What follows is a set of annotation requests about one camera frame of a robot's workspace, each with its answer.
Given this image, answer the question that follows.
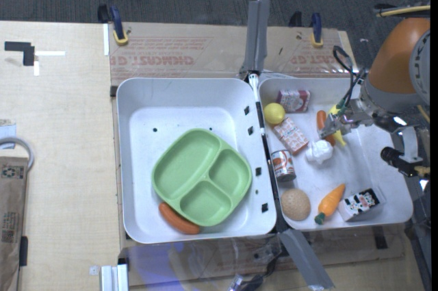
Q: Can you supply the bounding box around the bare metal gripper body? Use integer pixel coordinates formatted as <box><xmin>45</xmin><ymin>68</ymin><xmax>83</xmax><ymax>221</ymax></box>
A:
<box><xmin>341</xmin><ymin>99</ymin><xmax>376</xmax><ymax>129</ymax></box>

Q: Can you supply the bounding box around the orange sausage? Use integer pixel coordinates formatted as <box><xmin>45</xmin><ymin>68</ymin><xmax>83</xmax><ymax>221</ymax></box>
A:
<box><xmin>315</xmin><ymin>110</ymin><xmax>337</xmax><ymax>147</ymax></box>
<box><xmin>158</xmin><ymin>202</ymin><xmax>201</xmax><ymax>236</ymax></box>

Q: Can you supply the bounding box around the yellow banana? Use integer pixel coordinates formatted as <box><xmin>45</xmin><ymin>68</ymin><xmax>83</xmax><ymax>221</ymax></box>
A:
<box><xmin>327</xmin><ymin>103</ymin><xmax>348</xmax><ymax>147</ymax></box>

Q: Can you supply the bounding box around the white crumpled lump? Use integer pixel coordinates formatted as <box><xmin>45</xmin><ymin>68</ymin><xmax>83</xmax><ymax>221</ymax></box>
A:
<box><xmin>305</xmin><ymin>139</ymin><xmax>334</xmax><ymax>165</ymax></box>

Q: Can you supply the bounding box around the orange and white carton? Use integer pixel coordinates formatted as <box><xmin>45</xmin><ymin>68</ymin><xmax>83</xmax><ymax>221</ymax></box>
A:
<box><xmin>272</xmin><ymin>116</ymin><xmax>310</xmax><ymax>156</ymax></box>

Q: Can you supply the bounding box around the white plastic tray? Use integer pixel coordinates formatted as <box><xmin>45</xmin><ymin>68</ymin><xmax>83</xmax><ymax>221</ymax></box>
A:
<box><xmin>257</xmin><ymin>77</ymin><xmax>415</xmax><ymax>232</ymax></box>
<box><xmin>116</xmin><ymin>77</ymin><xmax>278</xmax><ymax>245</ymax></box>

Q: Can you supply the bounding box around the pink and white carton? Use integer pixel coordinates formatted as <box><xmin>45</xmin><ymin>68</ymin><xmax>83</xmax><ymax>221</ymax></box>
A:
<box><xmin>276</xmin><ymin>89</ymin><xmax>311</xmax><ymax>114</ymax></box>

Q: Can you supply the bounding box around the yellow lemon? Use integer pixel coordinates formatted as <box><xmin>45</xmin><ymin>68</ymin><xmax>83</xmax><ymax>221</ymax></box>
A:
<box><xmin>263</xmin><ymin>102</ymin><xmax>286</xmax><ymax>127</ymax></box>

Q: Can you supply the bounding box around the orange and white can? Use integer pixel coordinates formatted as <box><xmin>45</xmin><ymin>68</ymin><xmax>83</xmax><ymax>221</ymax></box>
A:
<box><xmin>270</xmin><ymin>149</ymin><xmax>298</xmax><ymax>183</ymax></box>

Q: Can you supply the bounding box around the orange carrot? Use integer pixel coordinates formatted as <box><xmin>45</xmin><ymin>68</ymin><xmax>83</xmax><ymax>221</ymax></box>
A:
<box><xmin>313</xmin><ymin>183</ymin><xmax>346</xmax><ymax>226</ymax></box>

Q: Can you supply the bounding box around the black and white cow carton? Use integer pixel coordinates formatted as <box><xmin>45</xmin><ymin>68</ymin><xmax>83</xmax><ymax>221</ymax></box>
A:
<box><xmin>337</xmin><ymin>188</ymin><xmax>381</xmax><ymax>223</ymax></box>

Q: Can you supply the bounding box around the brown bread bun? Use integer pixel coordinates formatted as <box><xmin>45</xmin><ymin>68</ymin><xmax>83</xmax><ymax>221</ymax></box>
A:
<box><xmin>280</xmin><ymin>188</ymin><xmax>312</xmax><ymax>222</ymax></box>

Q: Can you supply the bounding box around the green divided plate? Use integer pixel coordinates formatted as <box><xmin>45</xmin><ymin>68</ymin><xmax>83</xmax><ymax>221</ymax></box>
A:
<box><xmin>151</xmin><ymin>128</ymin><xmax>253</xmax><ymax>228</ymax></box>

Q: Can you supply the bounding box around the brown cardboard board red print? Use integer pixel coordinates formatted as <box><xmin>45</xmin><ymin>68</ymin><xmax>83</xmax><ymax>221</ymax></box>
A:
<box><xmin>108</xmin><ymin>21</ymin><xmax>409</xmax><ymax>286</ymax></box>

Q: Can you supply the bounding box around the brown paper bag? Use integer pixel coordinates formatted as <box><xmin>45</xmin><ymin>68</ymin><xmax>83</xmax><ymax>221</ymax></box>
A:
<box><xmin>0</xmin><ymin>155</ymin><xmax>30</xmax><ymax>291</ymax></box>

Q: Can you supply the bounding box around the black cylinder on white bracket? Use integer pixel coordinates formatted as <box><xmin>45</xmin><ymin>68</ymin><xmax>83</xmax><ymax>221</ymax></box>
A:
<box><xmin>380</xmin><ymin>125</ymin><xmax>425</xmax><ymax>178</ymax></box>

